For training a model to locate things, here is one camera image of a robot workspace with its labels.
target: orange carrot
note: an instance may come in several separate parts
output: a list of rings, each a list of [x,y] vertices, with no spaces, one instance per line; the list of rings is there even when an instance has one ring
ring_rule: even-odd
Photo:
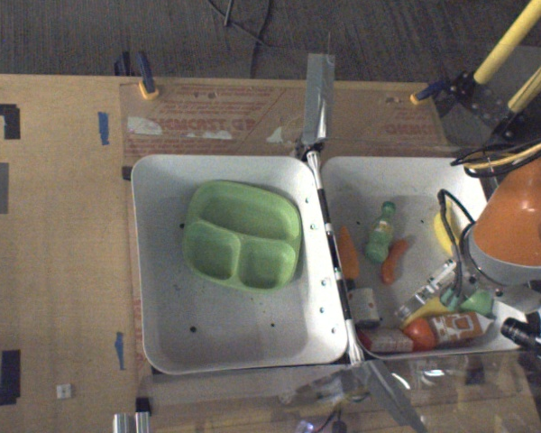
[[[397,268],[400,257],[403,256],[407,249],[407,239],[399,239],[390,247],[389,256],[387,256],[387,259],[381,266],[381,280],[383,284],[391,285],[395,281],[395,268]]]
[[[359,277],[359,257],[346,226],[341,227],[337,244],[343,276],[346,279],[357,279]]]

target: small box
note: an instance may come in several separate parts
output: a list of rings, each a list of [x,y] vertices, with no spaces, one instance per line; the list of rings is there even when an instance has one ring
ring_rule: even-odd
[[[410,353],[413,341],[397,328],[360,329],[357,333],[363,346],[373,353]]]
[[[72,385],[70,383],[56,385],[56,399],[67,400],[68,398],[72,398]]]
[[[372,289],[365,287],[351,290],[348,294],[349,307],[357,327],[376,327],[381,322]]]

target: gray carpet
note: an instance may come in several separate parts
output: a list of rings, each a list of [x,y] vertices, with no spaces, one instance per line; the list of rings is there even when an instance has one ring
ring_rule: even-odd
[[[0,0],[0,73],[113,75],[145,50],[156,74],[303,78],[329,47],[337,79],[428,81],[476,68],[528,1],[236,0],[224,27],[206,0]]]

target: plastic bottle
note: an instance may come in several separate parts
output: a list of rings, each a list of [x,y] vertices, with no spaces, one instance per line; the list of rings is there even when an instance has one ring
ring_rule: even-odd
[[[433,318],[416,318],[403,328],[403,333],[413,340],[413,351],[431,351],[438,345],[482,336],[492,322],[493,319],[469,311]]]
[[[364,253],[374,263],[383,263],[389,255],[390,242],[393,239],[393,225],[391,219],[395,215],[395,204],[386,201],[381,207],[381,216],[372,224],[369,242]]]

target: black cable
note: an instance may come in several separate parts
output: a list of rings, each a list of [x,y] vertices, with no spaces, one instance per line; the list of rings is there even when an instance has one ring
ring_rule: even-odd
[[[323,422],[323,425],[321,425],[317,429],[314,429],[313,433],[320,433],[321,431],[323,431],[326,428],[326,426],[333,421],[333,419],[335,418],[335,415],[337,415],[337,412],[341,412],[341,410],[340,409],[333,410],[331,414],[326,418],[325,422]]]
[[[519,153],[533,146],[536,146],[540,143],[541,143],[541,138],[532,140],[527,143],[517,144],[514,146],[508,146],[506,144],[500,144],[500,143],[491,144],[491,145],[467,152],[466,154],[452,161],[451,166],[454,167],[456,165],[464,165],[467,163],[483,163],[489,160],[497,160],[499,158],[506,157],[506,154]],[[479,153],[482,153],[482,155],[473,158],[473,155],[479,154]]]
[[[496,170],[493,169],[485,169],[485,170],[472,170],[468,169],[466,167],[463,167],[465,174],[472,177],[472,178],[493,178],[493,177],[500,177],[503,175],[506,175],[507,173],[520,169],[524,165],[527,165],[528,163],[532,161],[536,161],[541,157],[541,150],[536,152],[533,155],[530,155],[529,157],[526,157],[525,159],[521,160],[518,163],[510,163],[508,165],[501,165]]]
[[[458,299],[461,296],[461,293],[463,291],[463,258],[461,255],[461,249],[459,248],[459,244],[457,243],[457,240],[455,239],[453,229],[451,228],[451,225],[449,224],[449,220],[447,219],[447,204],[446,204],[446,198],[450,198],[456,206],[458,206],[461,211],[464,213],[464,215],[469,220],[469,223],[472,225],[475,223],[475,220],[469,213],[469,211],[465,208],[465,206],[461,203],[461,201],[456,198],[453,194],[451,194],[446,189],[441,189],[437,194],[437,199],[439,200],[439,207],[441,209],[441,221],[443,222],[443,226],[445,227],[445,231],[447,232],[447,235],[449,236],[449,240],[451,241],[451,245],[454,249],[455,254],[455,279],[453,282],[452,290],[455,295],[455,297]]]
[[[206,2],[211,7],[211,9],[213,9],[215,11],[215,13],[217,13],[219,16],[221,16],[223,18],[223,20],[225,20],[225,18],[226,18],[226,13],[225,12],[223,12],[220,8],[218,8],[212,0],[206,0]],[[244,27],[242,27],[240,24],[237,24],[234,21],[229,20],[228,25],[230,27],[234,27],[239,32],[241,32],[242,34],[247,35],[249,38],[254,40],[254,46],[252,48],[252,55],[251,55],[251,66],[250,66],[251,78],[253,78],[254,62],[255,62],[255,58],[256,58],[256,54],[257,54],[257,50],[258,50],[259,45],[261,45],[263,47],[267,47],[267,48],[270,47],[270,45],[267,44],[261,38],[262,33],[264,31],[264,28],[265,28],[267,22],[269,21],[270,13],[271,13],[271,0],[266,0],[266,10],[265,10],[265,13],[264,13],[264,17],[262,18],[261,25],[259,26],[259,28],[257,29],[257,31],[255,33],[252,33],[250,31],[248,31],[247,29],[245,29]]]

